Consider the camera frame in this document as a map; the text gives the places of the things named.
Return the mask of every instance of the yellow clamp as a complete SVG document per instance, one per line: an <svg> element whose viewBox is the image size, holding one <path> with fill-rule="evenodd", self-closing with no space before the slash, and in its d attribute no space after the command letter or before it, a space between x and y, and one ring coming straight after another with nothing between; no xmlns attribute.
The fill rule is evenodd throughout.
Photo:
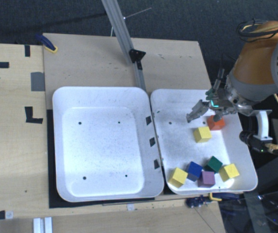
<svg viewBox="0 0 278 233"><path fill-rule="evenodd" d="M56 53L56 52L58 51L58 48L57 48L55 45L53 45L53 46L55 47L55 50L54 50L54 51L51 50L51 49L48 48L48 47L45 47L45 49L48 50L49 52Z"/></svg>
<svg viewBox="0 0 278 233"><path fill-rule="evenodd" d="M222 199L219 199L219 198L214 198L213 197L213 193L211 192L211 193L209 193L209 199L211 200L211 201L222 201Z"/></svg>

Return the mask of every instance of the wooden block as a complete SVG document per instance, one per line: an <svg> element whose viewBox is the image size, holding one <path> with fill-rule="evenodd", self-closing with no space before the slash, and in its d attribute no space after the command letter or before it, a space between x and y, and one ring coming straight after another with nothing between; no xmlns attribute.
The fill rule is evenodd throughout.
<svg viewBox="0 0 278 233"><path fill-rule="evenodd" d="M214 173L217 173L222 165L222 162L220 162L217 158L212 156L208 163L204 166L204 169L206 171L213 171Z"/></svg>
<svg viewBox="0 0 278 233"><path fill-rule="evenodd" d="M212 138L212 135L211 135L209 127L205 126L205 127L198 127L194 131L194 137L195 137L195 141L197 143L200 143L200 142L209 141L209 139Z"/></svg>
<svg viewBox="0 0 278 233"><path fill-rule="evenodd" d="M225 126L224 118L222 117L221 120L214 122L213 121L214 115L210 116L207 120L208 127L210 130L220 130Z"/></svg>
<svg viewBox="0 0 278 233"><path fill-rule="evenodd" d="M215 185L214 172L202 171L198 179L198 187L210 188Z"/></svg>
<svg viewBox="0 0 278 233"><path fill-rule="evenodd" d="M221 167L219 174L224 182L240 175L234 163Z"/></svg>
<svg viewBox="0 0 278 233"><path fill-rule="evenodd" d="M191 161L187 168L187 178L191 181L198 180L201 175L202 168L203 167L201 165Z"/></svg>
<svg viewBox="0 0 278 233"><path fill-rule="evenodd" d="M188 173L176 167L170 174L168 183L179 188L184 185Z"/></svg>

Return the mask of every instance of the wooden board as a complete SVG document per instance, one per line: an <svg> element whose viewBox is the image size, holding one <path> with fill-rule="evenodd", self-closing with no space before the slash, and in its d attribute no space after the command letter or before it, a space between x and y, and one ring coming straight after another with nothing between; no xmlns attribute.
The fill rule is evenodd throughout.
<svg viewBox="0 0 278 233"><path fill-rule="evenodd" d="M8 69L0 68L0 211L13 211L14 218L25 220L97 213L111 217L115 212L128 213L126 204L49 209L45 92L31 91L31 73L44 72L43 61L41 46L31 46L31 56L25 57L23 45L0 44L0 62L10 63ZM43 118L43 123L26 123L25 106L32 106L33 117ZM153 202L136 203L135 208L155 210L153 217L165 208L186 209L184 200L174 198L162 195ZM213 211L220 219L218 207Z"/></svg>
<svg viewBox="0 0 278 233"><path fill-rule="evenodd" d="M134 70L126 65L115 37L45 33L58 51L44 52L46 105L62 86L136 86ZM143 75L150 95L167 89L210 89L211 83L196 41L133 38L145 51Z"/></svg>
<svg viewBox="0 0 278 233"><path fill-rule="evenodd" d="M216 202L201 208L172 206L167 208L138 209L135 211L94 213L89 215L56 216L52 218L56 233L225 233ZM32 220L13 219L0 221L0 233L32 232Z"/></svg>

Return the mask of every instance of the orange cube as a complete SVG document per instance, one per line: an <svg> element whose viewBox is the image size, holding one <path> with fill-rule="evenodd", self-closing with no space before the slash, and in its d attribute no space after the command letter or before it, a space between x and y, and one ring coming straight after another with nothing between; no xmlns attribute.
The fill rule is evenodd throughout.
<svg viewBox="0 0 278 233"><path fill-rule="evenodd" d="M225 121L224 118L222 118L221 120L214 122L213 121L213 117L214 115L210 116L207 120L208 126L210 130L220 130L225 126Z"/></svg>

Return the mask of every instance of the metal rod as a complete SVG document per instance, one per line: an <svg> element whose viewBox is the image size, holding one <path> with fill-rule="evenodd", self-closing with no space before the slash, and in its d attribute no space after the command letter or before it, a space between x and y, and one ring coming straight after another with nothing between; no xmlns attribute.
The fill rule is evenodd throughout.
<svg viewBox="0 0 278 233"><path fill-rule="evenodd" d="M117 0L101 0L108 18L113 27L114 33L117 37L119 45L122 49L124 57L128 65L132 65L134 68L134 75L137 86L146 90L143 72L137 68L136 63L132 63L129 51L134 49L124 17L121 14Z"/></svg>

